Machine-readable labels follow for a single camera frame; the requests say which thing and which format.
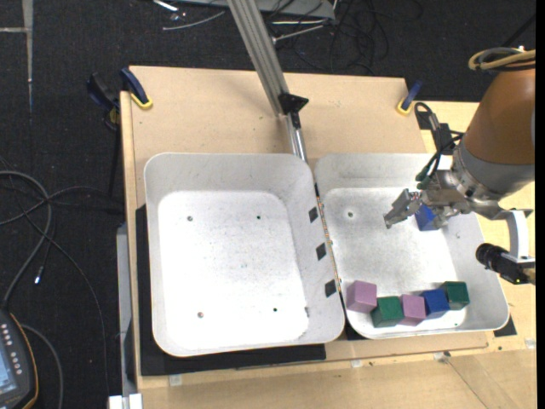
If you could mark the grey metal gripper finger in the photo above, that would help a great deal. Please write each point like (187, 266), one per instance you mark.
(443, 220)
(402, 209)

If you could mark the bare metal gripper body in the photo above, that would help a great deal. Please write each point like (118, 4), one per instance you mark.
(447, 190)

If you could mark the blue cube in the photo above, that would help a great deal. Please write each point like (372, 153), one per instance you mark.
(424, 221)
(436, 303)

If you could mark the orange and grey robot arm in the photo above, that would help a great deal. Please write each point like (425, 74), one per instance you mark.
(502, 117)

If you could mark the white plastic tray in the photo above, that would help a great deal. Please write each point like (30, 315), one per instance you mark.
(396, 254)
(230, 262)

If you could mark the green cube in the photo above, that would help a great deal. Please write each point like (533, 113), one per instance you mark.
(456, 295)
(386, 311)

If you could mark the thin rod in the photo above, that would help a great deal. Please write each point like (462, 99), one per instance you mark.
(328, 240)

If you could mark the purple cube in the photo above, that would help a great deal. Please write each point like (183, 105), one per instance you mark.
(413, 309)
(362, 295)

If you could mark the pale wood board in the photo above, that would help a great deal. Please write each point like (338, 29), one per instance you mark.
(213, 117)

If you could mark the black cylinder on white bracket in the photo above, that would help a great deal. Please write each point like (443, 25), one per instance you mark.
(504, 264)

